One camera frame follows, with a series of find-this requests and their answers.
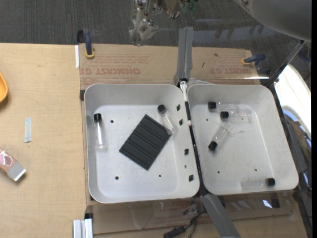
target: orange object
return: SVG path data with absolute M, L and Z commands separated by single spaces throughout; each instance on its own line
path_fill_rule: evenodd
M 8 86 L 0 72 L 0 103 L 6 98 L 8 94 Z

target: wooden table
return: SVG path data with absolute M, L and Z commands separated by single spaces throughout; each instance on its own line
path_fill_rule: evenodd
M 0 175 L 0 237 L 70 238 L 73 220 L 86 209 L 79 69 L 67 45 L 0 44 L 0 71 L 9 88 L 0 104 L 0 146 L 27 170 L 18 182 Z M 32 141 L 24 142 L 24 119 Z M 242 237 L 305 237 L 293 214 L 235 221 Z M 162 237 L 171 228 L 96 237 Z M 213 224 L 194 238 L 218 237 Z

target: blue and yellow clamp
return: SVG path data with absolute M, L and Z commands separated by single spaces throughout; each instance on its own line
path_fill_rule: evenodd
M 94 49 L 91 45 L 90 34 L 88 31 L 83 31 L 83 30 L 78 31 L 77 43 L 85 43 L 86 44 L 84 50 L 85 50 L 85 56 L 87 59 L 92 59 L 95 57 L 95 52 L 94 52 Z
M 242 58 L 241 63 L 242 65 L 251 65 L 253 62 L 255 65 L 257 65 L 259 62 L 263 61 L 266 59 L 266 55 L 264 54 L 259 54 L 255 55 L 249 58 Z

